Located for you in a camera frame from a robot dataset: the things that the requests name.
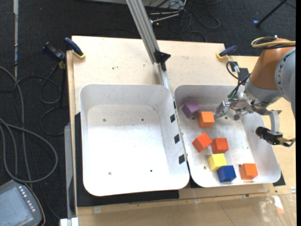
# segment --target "blue block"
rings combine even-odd
[[[218,178],[221,183],[231,182],[236,178],[234,167],[222,166],[217,170]]]

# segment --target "yellow block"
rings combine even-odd
[[[208,158],[209,166],[211,171],[218,170],[221,166],[227,166],[226,158],[224,153],[212,154]]]

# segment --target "black floor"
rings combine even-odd
[[[260,27],[253,23],[253,20],[265,17],[280,2],[191,0],[181,17],[163,20],[160,26],[154,27],[154,32],[158,40],[224,43],[226,48],[238,47],[234,55],[258,56],[260,51],[250,47],[256,38],[277,35],[296,40],[296,0],[288,0]],[[15,72],[14,21],[13,0],[0,0],[0,118],[22,127],[20,94],[8,74],[14,75]],[[47,179],[31,185],[45,212],[46,225],[58,225],[59,218],[67,217],[63,129],[69,121],[68,97],[64,93],[58,100],[63,71],[55,69],[56,63],[43,55],[42,47],[49,41],[56,49],[64,51],[63,40],[72,35],[139,38],[139,33],[127,5],[79,0],[19,0],[18,22],[17,79],[24,98],[24,128],[46,139],[58,155],[55,171]],[[52,72],[52,82],[44,83]],[[13,140],[2,127],[6,136],[7,164],[14,172]],[[22,133],[15,129],[12,132],[18,148],[17,176],[28,180]],[[46,176],[55,163],[52,151],[44,141],[32,135],[25,136],[25,141],[32,180]],[[3,167],[2,144],[1,140],[0,185],[11,179]]]

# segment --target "wooden tabletop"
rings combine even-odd
[[[90,83],[104,84],[161,84],[157,65],[150,62],[147,51],[140,39],[119,39],[105,37],[73,36],[83,52],[84,59],[79,59],[67,51],[67,74],[69,86],[69,106],[71,123],[71,142],[73,165],[75,158],[74,115],[80,112],[79,91]],[[236,81],[226,69],[228,61],[237,61],[239,67],[248,68],[249,72],[258,59],[255,56],[227,56],[218,59],[216,53],[225,50],[223,44],[181,41],[158,41],[160,50],[171,55],[166,62],[167,75],[171,92],[179,85],[210,84],[236,85]],[[282,110],[279,115],[280,131],[285,138],[295,137],[295,119],[290,103],[284,98],[272,104],[269,109]],[[269,117],[263,117],[270,128]],[[274,146],[277,161],[281,168],[285,185],[255,184],[245,186],[228,186],[215,188],[190,188],[179,190],[179,200],[140,203],[141,208],[157,208],[187,204],[189,202],[213,202],[238,199],[241,195],[250,197],[290,194],[296,188],[296,147]],[[114,204],[101,206],[102,212],[116,212],[137,209],[136,204]],[[76,207],[77,215],[95,214],[95,207]]]

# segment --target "wooden table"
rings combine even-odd
[[[142,40],[83,36],[73,36],[72,40],[86,53],[86,57],[81,60],[71,51],[67,51],[71,145],[76,188],[74,115],[80,112],[80,89],[89,83],[161,84],[161,81],[158,67],[150,62]],[[251,72],[258,59],[255,56],[228,56],[219,60],[216,53],[223,51],[225,47],[218,43],[159,40],[158,44],[162,52],[171,54],[166,66],[172,93],[177,86],[183,84],[235,85],[237,82],[227,72],[226,63],[229,60],[237,61],[241,68],[248,68]],[[279,115],[280,131],[283,132],[285,138],[295,137],[295,119],[290,103],[282,98],[269,109],[282,110]],[[270,128],[269,117],[263,117],[263,120],[266,127]],[[186,186],[179,190],[178,200],[76,207],[76,215],[79,217],[80,225],[98,225],[99,220],[104,222],[104,225],[134,225],[137,218],[132,221],[131,219],[124,220],[127,213],[138,218],[147,217],[150,213],[151,217],[148,220],[151,221],[145,222],[145,225],[160,225],[165,221],[168,225],[170,222],[164,215],[176,217],[177,212],[188,210],[187,213],[192,220],[191,225],[194,225],[198,222],[198,216],[195,215],[199,215],[200,212],[204,213],[206,210],[213,212],[214,206],[210,204],[213,202],[240,199],[244,195],[262,197],[291,194],[296,188],[295,144],[289,148],[281,145],[274,146],[277,161],[286,182],[283,186],[274,187],[272,183],[214,188]],[[208,207],[196,207],[196,203],[199,202],[208,203]],[[215,213],[220,215],[221,209],[216,205],[215,209],[217,210]],[[227,225],[225,219],[222,217],[219,219],[221,225]],[[173,221],[171,225],[182,225],[182,223]]]

